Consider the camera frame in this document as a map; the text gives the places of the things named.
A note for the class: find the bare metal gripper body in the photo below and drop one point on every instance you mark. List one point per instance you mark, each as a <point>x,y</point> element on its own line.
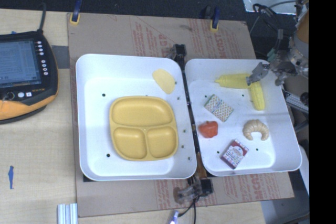
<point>286,65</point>

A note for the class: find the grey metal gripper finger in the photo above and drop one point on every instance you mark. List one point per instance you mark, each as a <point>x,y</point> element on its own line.
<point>281,79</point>
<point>258,73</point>

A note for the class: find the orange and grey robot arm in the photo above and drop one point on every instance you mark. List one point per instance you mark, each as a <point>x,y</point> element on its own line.
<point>304,26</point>

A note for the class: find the yellow corn cob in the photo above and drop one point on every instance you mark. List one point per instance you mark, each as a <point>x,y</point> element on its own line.
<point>232,81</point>
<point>257,97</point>

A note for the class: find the white patterned carton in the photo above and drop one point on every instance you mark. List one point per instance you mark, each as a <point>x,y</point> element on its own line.
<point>218,108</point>

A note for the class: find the beige croissant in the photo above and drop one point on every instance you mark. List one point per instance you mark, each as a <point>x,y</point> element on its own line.
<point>256,127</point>

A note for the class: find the white plastic tray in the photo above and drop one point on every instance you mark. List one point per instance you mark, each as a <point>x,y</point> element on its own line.
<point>99,123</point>
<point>278,136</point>

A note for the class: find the orange red bell pepper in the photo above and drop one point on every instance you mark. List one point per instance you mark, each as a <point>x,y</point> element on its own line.
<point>208,129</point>

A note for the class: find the red printed carton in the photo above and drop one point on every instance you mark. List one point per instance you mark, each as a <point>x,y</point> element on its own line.
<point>234,154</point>

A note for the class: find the thin black rod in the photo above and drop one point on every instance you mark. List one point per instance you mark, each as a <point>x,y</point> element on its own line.
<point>194,130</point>

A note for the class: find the pale yellow oval chip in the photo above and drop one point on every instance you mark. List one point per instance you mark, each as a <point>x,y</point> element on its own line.
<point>165,81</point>

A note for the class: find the yellow divided plate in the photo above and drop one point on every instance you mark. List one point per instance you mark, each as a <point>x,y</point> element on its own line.
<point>143,127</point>

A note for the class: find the brown cardboard board red print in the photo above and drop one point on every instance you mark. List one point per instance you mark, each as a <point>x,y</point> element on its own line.
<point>105,34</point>

